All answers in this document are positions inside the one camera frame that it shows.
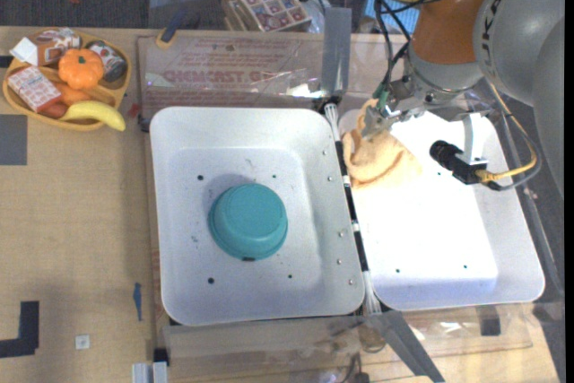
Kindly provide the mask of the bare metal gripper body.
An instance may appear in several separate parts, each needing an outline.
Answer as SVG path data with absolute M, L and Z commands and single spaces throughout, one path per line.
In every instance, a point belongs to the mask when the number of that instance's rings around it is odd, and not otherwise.
M 404 75 L 388 85 L 386 102 L 379 111 L 385 119 L 403 120 L 445 107 L 453 99 L 452 91 L 430 85 L 415 75 Z

